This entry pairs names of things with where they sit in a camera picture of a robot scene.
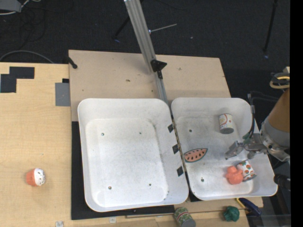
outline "wooden table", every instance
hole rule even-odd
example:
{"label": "wooden table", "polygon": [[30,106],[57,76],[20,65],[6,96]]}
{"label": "wooden table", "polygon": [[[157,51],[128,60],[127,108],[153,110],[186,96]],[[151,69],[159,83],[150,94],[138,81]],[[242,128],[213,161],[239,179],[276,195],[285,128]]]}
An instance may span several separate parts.
{"label": "wooden table", "polygon": [[[102,63],[108,62],[104,58],[113,61],[122,58],[120,53],[110,52],[70,51],[70,56],[79,68],[84,61],[90,65],[90,60],[98,61],[100,56],[103,58]],[[132,61],[131,58],[137,61],[142,55],[125,53],[124,56],[129,61]],[[158,60],[174,65],[167,66],[163,70],[169,100],[186,95],[230,96],[219,59],[159,55]],[[72,110],[71,107],[55,105],[55,83],[62,82],[63,78],[70,78],[71,66],[2,62],[0,74],[9,74],[9,67],[16,66],[34,67],[35,78],[17,79],[16,93],[0,93],[0,174],[2,177],[0,219],[2,226],[54,227],[56,221],[63,221],[64,227],[178,226],[172,214],[120,216],[116,217],[116,223],[113,224],[109,222],[110,218],[71,220]],[[111,68],[113,73],[115,67],[118,69],[119,63]],[[104,76],[103,80],[106,81],[103,81],[103,85],[113,83],[110,75],[109,73],[107,77]],[[125,75],[121,77],[121,80],[125,83],[129,83],[125,81],[126,79],[133,83],[136,81],[135,75],[130,75],[126,79],[124,77]],[[190,82],[179,80],[181,77],[188,77],[186,80],[191,80]],[[77,95],[77,100],[81,100],[81,95]],[[26,172],[36,167],[42,168],[46,174],[46,182],[41,187],[32,187],[25,180]],[[259,207],[263,206],[261,197],[250,198],[250,200]],[[238,207],[240,210],[240,219],[237,222],[226,222],[223,218],[223,211],[229,205]],[[176,205],[175,208],[180,206],[188,208],[197,226],[249,226],[245,211],[235,199],[199,202],[187,200],[183,204]]]}

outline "yellow cable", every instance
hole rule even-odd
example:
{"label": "yellow cable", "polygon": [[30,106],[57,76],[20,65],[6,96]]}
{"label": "yellow cable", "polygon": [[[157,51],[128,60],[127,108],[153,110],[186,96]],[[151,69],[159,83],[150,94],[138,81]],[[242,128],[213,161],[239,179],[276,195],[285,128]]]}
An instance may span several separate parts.
{"label": "yellow cable", "polygon": [[288,88],[288,87],[289,87],[289,84],[287,84],[287,85],[276,86],[276,85],[274,85],[274,83],[273,83],[272,81],[270,81],[269,85],[270,85],[272,88],[276,88],[276,89],[283,89],[283,88]]}
{"label": "yellow cable", "polygon": [[284,77],[277,77],[277,79],[281,80],[281,79],[290,79],[290,77],[288,76],[284,76]]}

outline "black clip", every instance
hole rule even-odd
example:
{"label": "black clip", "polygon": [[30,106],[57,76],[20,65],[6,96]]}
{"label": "black clip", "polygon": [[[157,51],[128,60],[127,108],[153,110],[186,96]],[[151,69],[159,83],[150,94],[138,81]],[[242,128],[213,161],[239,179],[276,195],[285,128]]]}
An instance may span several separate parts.
{"label": "black clip", "polygon": [[157,73],[158,73],[158,78],[160,78],[160,79],[163,79],[161,70],[162,70],[166,65],[167,65],[166,62],[157,61],[157,60],[152,60],[152,61],[151,61],[152,70],[153,70],[153,72],[157,72]]}
{"label": "black clip", "polygon": [[63,58],[63,64],[71,64],[71,66],[74,68],[74,69],[77,69],[78,66],[75,64],[75,62],[72,61],[72,59],[68,56],[64,57]]}

